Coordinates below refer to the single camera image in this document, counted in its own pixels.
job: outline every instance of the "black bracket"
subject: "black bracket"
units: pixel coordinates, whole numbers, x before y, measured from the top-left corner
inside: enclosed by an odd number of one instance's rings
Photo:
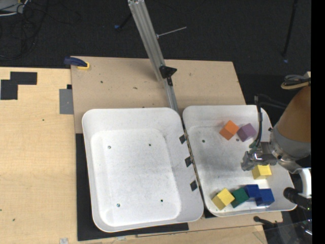
[[[172,75],[177,71],[177,69],[167,66],[160,66],[159,70],[162,78],[167,79],[168,85],[173,86]]]

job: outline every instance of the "blue cube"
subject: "blue cube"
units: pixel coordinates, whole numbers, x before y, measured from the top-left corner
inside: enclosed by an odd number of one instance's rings
[[[269,206],[274,202],[274,196],[271,189],[260,189],[261,196],[256,198],[257,206]]]
[[[244,190],[249,197],[248,201],[255,201],[256,198],[261,197],[258,185],[246,185]]]

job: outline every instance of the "toy block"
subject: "toy block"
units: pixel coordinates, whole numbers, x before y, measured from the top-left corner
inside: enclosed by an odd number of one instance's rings
[[[239,126],[229,120],[220,130],[219,134],[225,139],[230,140],[237,133],[238,130]]]
[[[256,165],[252,173],[255,180],[265,179],[272,175],[270,165]]]
[[[271,189],[260,189],[259,192],[261,196],[256,198],[257,206],[269,206],[275,201]]]
[[[242,140],[242,142],[245,142],[247,139],[253,137],[255,134],[256,134],[256,130],[251,123],[242,126],[237,131],[237,135],[239,136],[240,140]]]
[[[244,190],[248,195],[248,201],[255,201],[256,198],[261,196],[258,185],[246,185]]]
[[[219,210],[225,208],[228,204],[230,204],[234,200],[234,196],[224,188],[221,192],[219,192],[213,199],[213,203],[218,207]]]
[[[239,188],[237,190],[234,190],[232,192],[232,195],[234,196],[234,201],[232,201],[233,208],[236,208],[238,205],[242,204],[243,202],[247,201],[249,199],[247,193],[245,192],[244,188]]]

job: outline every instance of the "orange cube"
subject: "orange cube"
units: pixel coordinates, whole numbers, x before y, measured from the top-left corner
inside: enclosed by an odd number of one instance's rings
[[[237,126],[234,122],[229,120],[224,127],[220,130],[219,134],[223,136],[225,139],[230,140],[239,130],[239,126]]]

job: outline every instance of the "aluminum extrusion bar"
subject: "aluminum extrusion bar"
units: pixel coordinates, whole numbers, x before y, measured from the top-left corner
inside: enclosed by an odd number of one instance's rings
[[[178,112],[177,101],[173,86],[168,85],[166,79],[163,79],[159,68],[165,66],[165,60],[161,52],[156,33],[154,32],[151,19],[144,0],[128,0],[131,13],[137,25],[142,42],[154,68],[158,82],[163,81],[167,100],[170,108]]]

